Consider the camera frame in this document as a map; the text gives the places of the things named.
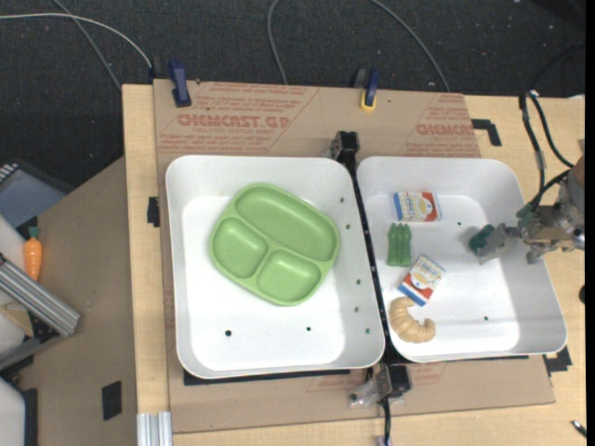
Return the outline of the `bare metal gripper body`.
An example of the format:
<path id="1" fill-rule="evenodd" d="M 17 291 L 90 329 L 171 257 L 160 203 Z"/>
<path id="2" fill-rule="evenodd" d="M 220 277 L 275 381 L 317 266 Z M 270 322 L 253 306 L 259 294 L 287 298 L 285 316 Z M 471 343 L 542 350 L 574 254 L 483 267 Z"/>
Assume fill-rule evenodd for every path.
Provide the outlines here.
<path id="1" fill-rule="evenodd" d="M 516 217 L 520 238 L 534 252 L 585 249 L 584 216 L 568 203 L 539 206 L 528 203 Z"/>

